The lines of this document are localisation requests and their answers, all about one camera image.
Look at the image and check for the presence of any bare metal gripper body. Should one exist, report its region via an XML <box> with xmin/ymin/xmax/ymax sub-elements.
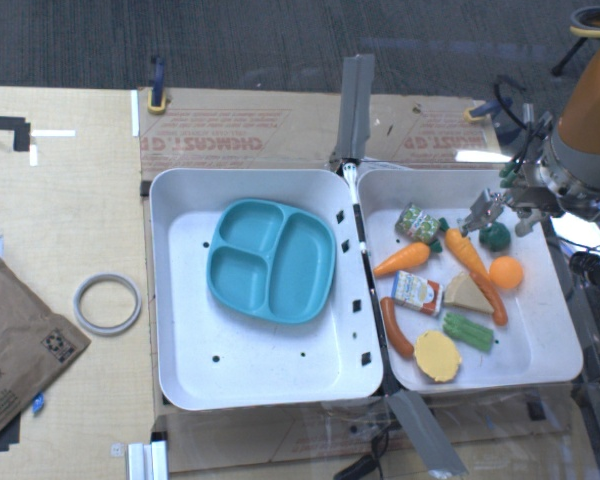
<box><xmin>503</xmin><ymin>158</ymin><xmax>600</xmax><ymax>222</ymax></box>

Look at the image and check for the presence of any green broccoli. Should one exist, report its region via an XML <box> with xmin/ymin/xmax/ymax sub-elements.
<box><xmin>478</xmin><ymin>220</ymin><xmax>513</xmax><ymax>253</ymax></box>

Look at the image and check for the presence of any orange carrot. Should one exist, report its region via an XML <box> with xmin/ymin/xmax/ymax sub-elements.
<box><xmin>437</xmin><ymin>217</ymin><xmax>492</xmax><ymax>282</ymax></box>
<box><xmin>372</xmin><ymin>240</ymin><xmax>444</xmax><ymax>279</ymax></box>

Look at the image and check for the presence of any orange ball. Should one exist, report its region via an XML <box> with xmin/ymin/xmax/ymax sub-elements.
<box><xmin>488</xmin><ymin>255</ymin><xmax>525</xmax><ymax>290</ymax></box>

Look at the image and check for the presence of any green can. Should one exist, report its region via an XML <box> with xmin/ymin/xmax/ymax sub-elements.
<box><xmin>394</xmin><ymin>202</ymin><xmax>442</xmax><ymax>245</ymax></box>

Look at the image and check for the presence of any orange sausage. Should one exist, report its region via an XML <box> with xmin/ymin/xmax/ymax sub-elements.
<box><xmin>379</xmin><ymin>296</ymin><xmax>416</xmax><ymax>360</ymax></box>
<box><xmin>469</xmin><ymin>269</ymin><xmax>510</xmax><ymax>327</ymax></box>

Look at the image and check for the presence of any tan wedge slice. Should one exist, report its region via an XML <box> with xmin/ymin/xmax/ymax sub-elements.
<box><xmin>442</xmin><ymin>271</ymin><xmax>496</xmax><ymax>316</ymax></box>

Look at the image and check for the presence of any white and red carton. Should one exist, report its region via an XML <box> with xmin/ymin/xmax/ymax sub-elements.
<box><xmin>390</xmin><ymin>269</ymin><xmax>445</xmax><ymax>318</ymax></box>

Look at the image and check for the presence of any white plastic tray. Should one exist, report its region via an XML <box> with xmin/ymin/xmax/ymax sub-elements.
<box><xmin>355</xmin><ymin>167</ymin><xmax>585</xmax><ymax>395</ymax></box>
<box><xmin>148</xmin><ymin>167</ymin><xmax>385</xmax><ymax>412</ymax></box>

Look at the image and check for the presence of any green asparagus bundle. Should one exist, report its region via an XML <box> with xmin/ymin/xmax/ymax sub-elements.
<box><xmin>441</xmin><ymin>311</ymin><xmax>496</xmax><ymax>354</ymax></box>

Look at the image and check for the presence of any thin black and white rod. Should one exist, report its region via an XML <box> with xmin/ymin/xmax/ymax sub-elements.
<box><xmin>340</xmin><ymin>160</ymin><xmax>399</xmax><ymax>397</ymax></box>

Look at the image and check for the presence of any yellow round biscuit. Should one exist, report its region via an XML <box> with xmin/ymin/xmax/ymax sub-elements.
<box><xmin>413</xmin><ymin>329</ymin><xmax>464</xmax><ymax>385</ymax></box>

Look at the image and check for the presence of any blue divided plate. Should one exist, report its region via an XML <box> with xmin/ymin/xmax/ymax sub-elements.
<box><xmin>206</xmin><ymin>197</ymin><xmax>338</xmax><ymax>326</ymax></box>

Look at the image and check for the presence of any brown cardboard board red print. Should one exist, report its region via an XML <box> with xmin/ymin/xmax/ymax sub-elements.
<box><xmin>137</xmin><ymin>86</ymin><xmax>600</xmax><ymax>474</ymax></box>

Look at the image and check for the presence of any white tape roll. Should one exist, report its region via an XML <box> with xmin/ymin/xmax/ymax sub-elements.
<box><xmin>72</xmin><ymin>272</ymin><xmax>143</xmax><ymax>338</ymax></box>

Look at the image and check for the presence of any brown paper envelope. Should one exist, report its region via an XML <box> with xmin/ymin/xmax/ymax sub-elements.
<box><xmin>0</xmin><ymin>236</ymin><xmax>93</xmax><ymax>452</ymax></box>

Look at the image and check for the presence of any black cylinder on white bracket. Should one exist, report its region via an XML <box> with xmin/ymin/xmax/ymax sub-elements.
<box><xmin>549</xmin><ymin>212</ymin><xmax>600</xmax><ymax>292</ymax></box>

